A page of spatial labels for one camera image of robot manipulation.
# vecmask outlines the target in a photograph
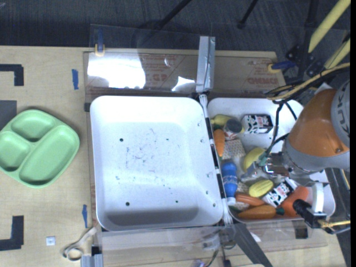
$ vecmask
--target beige tabletop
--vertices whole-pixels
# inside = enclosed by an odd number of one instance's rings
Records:
[[[88,225],[92,224],[87,116],[83,109],[84,51],[88,48],[0,47],[0,63],[24,67],[24,86],[13,85],[13,72],[0,72],[0,100],[16,100],[17,113],[37,108],[54,115],[71,126],[81,142],[70,166],[48,187],[26,187],[0,172],[0,239],[11,237],[12,216],[24,216],[24,244],[18,250],[0,251],[0,266],[80,266],[79,261],[70,262],[61,254],[65,246],[77,241],[86,231],[83,205],[88,206]],[[72,69],[78,71],[78,90],[73,87]],[[266,255],[274,266],[345,266],[336,236],[320,232],[325,239],[321,247]],[[46,245],[48,236],[55,236],[55,245]],[[90,252],[90,243],[88,240],[84,244],[85,253]],[[231,256],[230,260],[233,266],[252,266],[246,255]],[[155,266],[191,264],[192,261],[182,261]],[[222,266],[221,259],[211,266]]]

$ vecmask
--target divided green plate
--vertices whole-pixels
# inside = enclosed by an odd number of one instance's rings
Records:
[[[79,149],[76,132],[40,110],[18,114],[0,131],[0,170],[29,187],[53,183]]]

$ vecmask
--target yellow pole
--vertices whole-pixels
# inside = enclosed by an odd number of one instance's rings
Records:
[[[323,37],[328,33],[334,23],[340,18],[345,10],[350,6],[351,0],[339,0],[329,14],[324,18],[320,26],[315,30],[310,39],[309,53],[319,44]]]
[[[344,42],[338,50],[326,61],[324,67],[330,69],[339,64],[339,62],[350,52],[351,38]]]

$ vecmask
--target blue bottle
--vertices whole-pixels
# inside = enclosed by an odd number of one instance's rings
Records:
[[[233,206],[236,203],[235,192],[238,189],[237,170],[238,168],[233,162],[226,162],[221,166],[222,183],[224,184],[229,206]]]

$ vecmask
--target red object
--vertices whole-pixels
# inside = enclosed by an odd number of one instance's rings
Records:
[[[284,216],[287,217],[297,217],[296,211],[293,209],[293,203],[297,199],[306,200],[308,197],[308,188],[303,186],[298,186],[293,193],[291,193],[287,199],[285,199],[280,207],[284,209]]]

